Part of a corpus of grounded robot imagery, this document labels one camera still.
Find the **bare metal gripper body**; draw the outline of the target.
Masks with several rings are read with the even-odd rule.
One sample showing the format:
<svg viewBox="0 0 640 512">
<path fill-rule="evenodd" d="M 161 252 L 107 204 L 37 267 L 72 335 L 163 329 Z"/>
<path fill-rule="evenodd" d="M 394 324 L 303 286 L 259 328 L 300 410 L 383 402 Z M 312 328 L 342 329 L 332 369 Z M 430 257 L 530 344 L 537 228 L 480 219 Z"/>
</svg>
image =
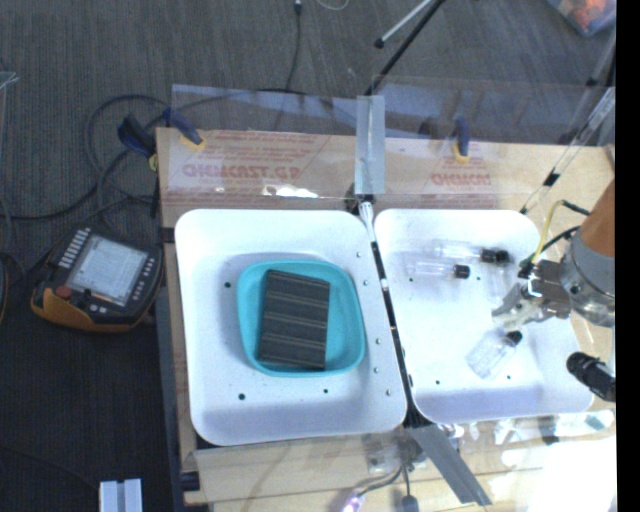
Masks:
<svg viewBox="0 0 640 512">
<path fill-rule="evenodd" d="M 542 317 L 568 318 L 577 313 L 593 325 L 615 325 L 615 263 L 612 258 L 577 262 L 539 260 L 518 273 L 526 280 L 522 294 L 537 303 Z"/>
</svg>

